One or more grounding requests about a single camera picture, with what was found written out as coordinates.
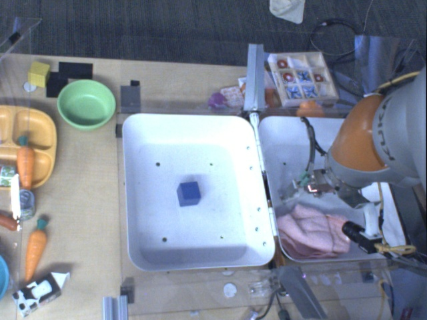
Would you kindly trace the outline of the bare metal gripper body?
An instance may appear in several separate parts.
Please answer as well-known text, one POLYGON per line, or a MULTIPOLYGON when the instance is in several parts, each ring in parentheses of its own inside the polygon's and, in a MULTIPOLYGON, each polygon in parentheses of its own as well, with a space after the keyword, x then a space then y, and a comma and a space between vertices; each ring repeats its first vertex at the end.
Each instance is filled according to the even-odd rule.
POLYGON ((315 169, 306 185, 306 191, 314 195, 335 193, 336 186, 330 179, 326 169, 315 169))

